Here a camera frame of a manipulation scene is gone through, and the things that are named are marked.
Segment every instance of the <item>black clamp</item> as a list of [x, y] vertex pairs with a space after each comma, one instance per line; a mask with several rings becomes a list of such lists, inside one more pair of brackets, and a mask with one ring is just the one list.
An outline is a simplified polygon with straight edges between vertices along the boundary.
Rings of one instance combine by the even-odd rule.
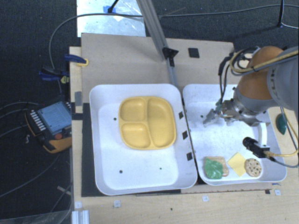
[[178, 50], [174, 50], [174, 49], [170, 49], [168, 47], [164, 47], [162, 49], [163, 55], [165, 57], [165, 59], [169, 59], [169, 63], [171, 67], [174, 67], [174, 61], [173, 58], [176, 56], [176, 54], [178, 53]]

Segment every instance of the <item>yellow bowl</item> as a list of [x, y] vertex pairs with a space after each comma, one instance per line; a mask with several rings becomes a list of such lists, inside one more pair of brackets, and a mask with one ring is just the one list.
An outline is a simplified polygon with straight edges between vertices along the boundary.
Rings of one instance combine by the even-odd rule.
[[119, 108], [123, 142], [140, 150], [171, 146], [177, 137], [171, 105], [162, 98], [138, 96], [125, 99]]

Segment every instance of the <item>white tray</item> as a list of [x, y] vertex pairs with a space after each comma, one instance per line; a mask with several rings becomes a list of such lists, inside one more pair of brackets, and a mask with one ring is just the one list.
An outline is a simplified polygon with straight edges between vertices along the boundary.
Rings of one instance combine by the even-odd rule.
[[[172, 106], [177, 138], [160, 150], [136, 150], [126, 146], [119, 131], [118, 111], [121, 102], [134, 96], [156, 96]], [[95, 181], [106, 195], [183, 189], [193, 186], [197, 170], [192, 158], [181, 95], [170, 84], [98, 85], [90, 92], [93, 131]]]
[[[232, 88], [236, 85], [228, 85], [224, 99], [233, 97]], [[267, 137], [261, 135], [256, 127], [250, 127], [244, 122], [235, 121], [231, 126], [227, 126], [224, 119], [219, 118], [216, 124], [207, 127], [203, 126], [206, 115], [220, 98], [220, 88], [216, 84], [190, 84], [183, 90], [187, 121], [190, 129], [192, 144], [197, 160], [198, 171], [201, 179], [210, 185], [224, 185], [247, 182], [278, 182], [286, 177], [286, 168], [271, 162], [268, 159], [258, 159], [247, 150], [242, 141], [245, 137], [251, 137], [256, 140], [267, 140], [267, 145], [271, 147], [274, 153], [280, 153], [273, 127], [270, 123], [268, 113], [259, 115], [259, 119], [269, 123], [266, 130]], [[239, 177], [233, 169], [227, 165], [229, 175], [221, 179], [208, 179], [204, 167], [204, 158], [206, 156], [223, 156], [226, 162], [239, 152], [245, 159], [255, 158], [259, 160], [262, 166], [262, 173], [259, 177], [250, 177], [247, 173]]]

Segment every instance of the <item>cheese slice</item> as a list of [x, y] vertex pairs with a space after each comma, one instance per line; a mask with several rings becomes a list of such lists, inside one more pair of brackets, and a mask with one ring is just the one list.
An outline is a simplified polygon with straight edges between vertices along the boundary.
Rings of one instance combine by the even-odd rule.
[[228, 165], [241, 177], [244, 173], [246, 173], [244, 164], [245, 158], [237, 152], [234, 156], [227, 161]]

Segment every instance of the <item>yellow cable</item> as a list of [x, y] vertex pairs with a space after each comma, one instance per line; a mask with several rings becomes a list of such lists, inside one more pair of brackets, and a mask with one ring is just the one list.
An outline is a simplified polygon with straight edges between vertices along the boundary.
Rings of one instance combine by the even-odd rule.
[[278, 62], [278, 61], [281, 61], [281, 60], [284, 60], [284, 59], [287, 59], [291, 56], [295, 56], [295, 55], [298, 55], [299, 52], [298, 50], [296, 51], [293, 51], [293, 52], [290, 52], [288, 54], [285, 54], [283, 56], [279, 56], [279, 57], [276, 57], [272, 60], [269, 60], [269, 61], [266, 61], [266, 62], [263, 62], [263, 63], [260, 63], [258, 65], [255, 65], [255, 66], [252, 66], [252, 67], [248, 67], [248, 68], [245, 68], [245, 69], [237, 69], [233, 66], [233, 60], [241, 53], [243, 52], [244, 50], [241, 50], [241, 51], [238, 51], [236, 54], [234, 54], [234, 56], [230, 59], [230, 62], [229, 62], [229, 65], [230, 65], [230, 68], [236, 72], [236, 73], [245, 73], [245, 72], [248, 72], [248, 71], [251, 71], [251, 70], [256, 70], [256, 69], [259, 69], [263, 66], [266, 66], [266, 65], [269, 65], [271, 63], [274, 63], [274, 62]]
[[[286, 116], [286, 113], [285, 113], [285, 109], [283, 108], [283, 111], [284, 111], [284, 114], [285, 114], [285, 118], [288, 122], [288, 118]], [[291, 123], [289, 123], [289, 127], [291, 128], [291, 130], [293, 131], [294, 135], [296, 136], [296, 139], [297, 139], [297, 143], [298, 143], [298, 136], [295, 132], [295, 129], [293, 128], [293, 126], [291, 125]], [[292, 157], [294, 155], [296, 155], [297, 153], [299, 152], [299, 149], [297, 148], [297, 150], [294, 152], [294, 153], [291, 153], [291, 154], [274, 154], [270, 151], [265, 151], [265, 155], [267, 155], [268, 157]]]

